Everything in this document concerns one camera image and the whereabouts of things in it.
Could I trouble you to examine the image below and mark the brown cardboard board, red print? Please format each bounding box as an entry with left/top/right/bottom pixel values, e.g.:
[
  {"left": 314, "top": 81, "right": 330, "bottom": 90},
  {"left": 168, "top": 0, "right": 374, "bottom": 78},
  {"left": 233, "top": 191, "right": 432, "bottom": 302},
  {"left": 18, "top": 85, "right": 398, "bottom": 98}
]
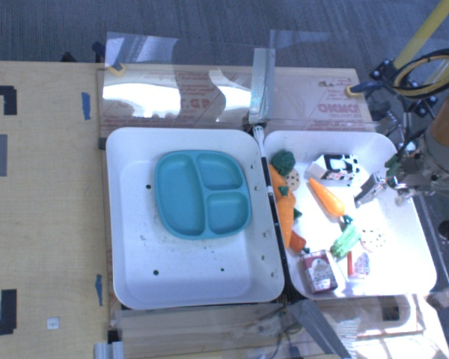
[{"left": 96, "top": 64, "right": 428, "bottom": 351}]

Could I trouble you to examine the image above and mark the brown chocolate chip biscuit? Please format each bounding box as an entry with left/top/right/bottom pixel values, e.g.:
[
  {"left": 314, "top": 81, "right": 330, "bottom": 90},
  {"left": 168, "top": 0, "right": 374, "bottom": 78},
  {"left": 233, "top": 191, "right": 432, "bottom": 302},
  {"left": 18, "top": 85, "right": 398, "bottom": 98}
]
[
  {"left": 284, "top": 168, "right": 301, "bottom": 192},
  {"left": 359, "top": 227, "right": 388, "bottom": 254}
]

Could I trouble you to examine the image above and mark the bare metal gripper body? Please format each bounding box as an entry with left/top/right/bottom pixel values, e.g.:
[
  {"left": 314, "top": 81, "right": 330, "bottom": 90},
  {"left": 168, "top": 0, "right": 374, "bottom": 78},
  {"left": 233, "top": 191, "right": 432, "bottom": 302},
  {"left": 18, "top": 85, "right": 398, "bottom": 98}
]
[{"left": 384, "top": 154, "right": 437, "bottom": 201}]

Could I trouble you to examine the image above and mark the black and white milk carton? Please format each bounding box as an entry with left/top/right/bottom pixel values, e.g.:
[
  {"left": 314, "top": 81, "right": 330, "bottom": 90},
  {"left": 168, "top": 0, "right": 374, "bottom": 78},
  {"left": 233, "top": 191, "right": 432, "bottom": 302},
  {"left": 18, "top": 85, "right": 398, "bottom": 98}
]
[{"left": 305, "top": 153, "right": 361, "bottom": 182}]

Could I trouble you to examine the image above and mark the red can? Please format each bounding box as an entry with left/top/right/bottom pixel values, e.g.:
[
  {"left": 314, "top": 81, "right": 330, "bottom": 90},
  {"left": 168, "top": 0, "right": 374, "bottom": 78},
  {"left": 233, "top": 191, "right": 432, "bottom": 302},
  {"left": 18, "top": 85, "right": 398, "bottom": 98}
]
[{"left": 300, "top": 249, "right": 339, "bottom": 295}]

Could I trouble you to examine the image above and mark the white plastic tray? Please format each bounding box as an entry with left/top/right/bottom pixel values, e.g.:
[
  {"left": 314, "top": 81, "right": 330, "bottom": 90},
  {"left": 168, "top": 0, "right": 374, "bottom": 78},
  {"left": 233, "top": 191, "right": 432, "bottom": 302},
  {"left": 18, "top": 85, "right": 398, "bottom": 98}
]
[
  {"left": 105, "top": 126, "right": 286, "bottom": 311},
  {"left": 263, "top": 129, "right": 439, "bottom": 301}
]

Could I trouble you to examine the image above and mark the green asparagus bunch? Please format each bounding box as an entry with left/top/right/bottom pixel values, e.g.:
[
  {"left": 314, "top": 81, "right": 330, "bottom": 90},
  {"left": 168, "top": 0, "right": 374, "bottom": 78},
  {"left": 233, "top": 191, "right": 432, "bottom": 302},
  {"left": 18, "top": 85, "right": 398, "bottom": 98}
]
[{"left": 329, "top": 221, "right": 362, "bottom": 260}]

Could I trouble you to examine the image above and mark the thin black and white rod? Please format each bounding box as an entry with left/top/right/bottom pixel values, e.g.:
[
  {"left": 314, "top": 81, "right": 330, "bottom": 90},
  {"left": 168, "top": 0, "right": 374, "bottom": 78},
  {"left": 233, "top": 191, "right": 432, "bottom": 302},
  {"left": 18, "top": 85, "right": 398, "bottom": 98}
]
[{"left": 252, "top": 123, "right": 292, "bottom": 299}]

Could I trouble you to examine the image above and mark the red and white packet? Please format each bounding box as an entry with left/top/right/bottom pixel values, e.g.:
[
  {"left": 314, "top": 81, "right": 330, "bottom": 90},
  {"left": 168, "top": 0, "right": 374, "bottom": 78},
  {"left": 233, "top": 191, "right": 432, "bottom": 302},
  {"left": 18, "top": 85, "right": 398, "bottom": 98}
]
[{"left": 346, "top": 250, "right": 372, "bottom": 280}]

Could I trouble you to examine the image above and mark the green broccoli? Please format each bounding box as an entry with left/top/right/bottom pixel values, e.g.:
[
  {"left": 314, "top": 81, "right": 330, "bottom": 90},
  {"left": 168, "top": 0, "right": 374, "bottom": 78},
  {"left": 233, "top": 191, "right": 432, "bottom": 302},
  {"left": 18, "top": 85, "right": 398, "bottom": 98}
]
[{"left": 270, "top": 150, "right": 297, "bottom": 177}]

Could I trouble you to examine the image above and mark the blue divided plate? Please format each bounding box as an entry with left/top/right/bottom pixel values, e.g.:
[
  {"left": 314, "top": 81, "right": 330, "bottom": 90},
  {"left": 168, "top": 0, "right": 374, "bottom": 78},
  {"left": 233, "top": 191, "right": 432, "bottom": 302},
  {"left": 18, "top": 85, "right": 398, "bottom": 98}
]
[{"left": 153, "top": 149, "right": 253, "bottom": 241}]

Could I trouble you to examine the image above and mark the small orange carrot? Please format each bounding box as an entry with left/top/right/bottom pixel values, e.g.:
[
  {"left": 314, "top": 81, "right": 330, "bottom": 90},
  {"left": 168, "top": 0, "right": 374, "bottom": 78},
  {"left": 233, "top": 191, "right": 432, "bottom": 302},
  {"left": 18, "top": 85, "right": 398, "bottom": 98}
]
[{"left": 289, "top": 230, "right": 311, "bottom": 254}]

